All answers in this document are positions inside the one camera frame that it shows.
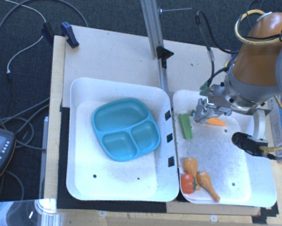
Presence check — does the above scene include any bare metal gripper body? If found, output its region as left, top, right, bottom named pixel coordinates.
left=203, top=82, right=262, bottom=120

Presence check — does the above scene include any orange carrot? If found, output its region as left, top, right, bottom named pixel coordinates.
left=205, top=116, right=228, bottom=128

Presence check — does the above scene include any green celery stick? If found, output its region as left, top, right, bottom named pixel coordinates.
left=176, top=112, right=197, bottom=141

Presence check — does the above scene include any white plastic tray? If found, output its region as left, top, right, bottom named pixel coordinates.
left=57, top=76, right=192, bottom=212
left=160, top=88, right=282, bottom=213

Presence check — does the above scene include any red tomato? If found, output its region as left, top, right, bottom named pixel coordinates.
left=178, top=172, right=199, bottom=196

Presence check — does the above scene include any blue divided plate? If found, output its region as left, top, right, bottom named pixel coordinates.
left=87, top=94, right=166, bottom=167

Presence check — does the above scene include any pale wood board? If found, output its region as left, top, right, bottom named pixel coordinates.
left=47, top=24, right=282, bottom=226

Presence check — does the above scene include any black cylinder on white bracket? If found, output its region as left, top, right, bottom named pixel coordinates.
left=230, top=105, right=273, bottom=159

